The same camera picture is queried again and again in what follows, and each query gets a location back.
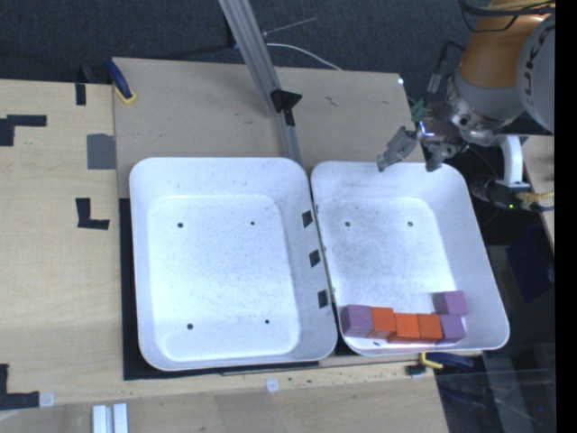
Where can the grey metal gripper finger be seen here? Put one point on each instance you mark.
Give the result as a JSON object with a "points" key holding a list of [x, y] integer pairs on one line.
{"points": [[437, 157], [396, 148]]}

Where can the purple cube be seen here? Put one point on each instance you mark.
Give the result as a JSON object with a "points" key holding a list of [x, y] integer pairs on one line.
{"points": [[452, 302], [453, 327], [356, 320]]}

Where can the orange cube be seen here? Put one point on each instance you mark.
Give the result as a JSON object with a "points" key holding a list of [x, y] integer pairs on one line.
{"points": [[384, 318], [430, 326], [408, 325]]}

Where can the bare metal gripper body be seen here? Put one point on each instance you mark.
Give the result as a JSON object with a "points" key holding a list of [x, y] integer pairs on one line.
{"points": [[451, 131]]}

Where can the white plastic tray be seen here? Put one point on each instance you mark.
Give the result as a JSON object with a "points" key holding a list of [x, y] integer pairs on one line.
{"points": [[392, 260], [221, 278]]}

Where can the brown flat board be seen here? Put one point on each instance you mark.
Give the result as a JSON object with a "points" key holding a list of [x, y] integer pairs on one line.
{"points": [[194, 111]]}

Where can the black cylinder on white bracket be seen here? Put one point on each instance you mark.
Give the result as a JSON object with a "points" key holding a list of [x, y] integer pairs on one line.
{"points": [[514, 160]]}

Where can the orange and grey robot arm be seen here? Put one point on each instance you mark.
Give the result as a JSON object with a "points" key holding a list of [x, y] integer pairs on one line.
{"points": [[500, 48]]}

